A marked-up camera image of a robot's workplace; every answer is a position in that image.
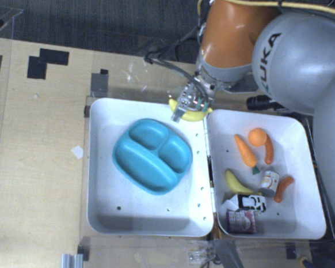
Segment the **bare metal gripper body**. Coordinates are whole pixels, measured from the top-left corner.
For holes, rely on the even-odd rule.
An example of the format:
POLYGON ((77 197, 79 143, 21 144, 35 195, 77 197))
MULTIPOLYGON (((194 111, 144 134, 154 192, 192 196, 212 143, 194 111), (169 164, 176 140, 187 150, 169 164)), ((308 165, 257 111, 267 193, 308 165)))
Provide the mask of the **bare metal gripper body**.
POLYGON ((215 85, 205 81, 202 76, 187 75, 187 83, 177 99, 183 110, 205 111, 214 102, 215 85))

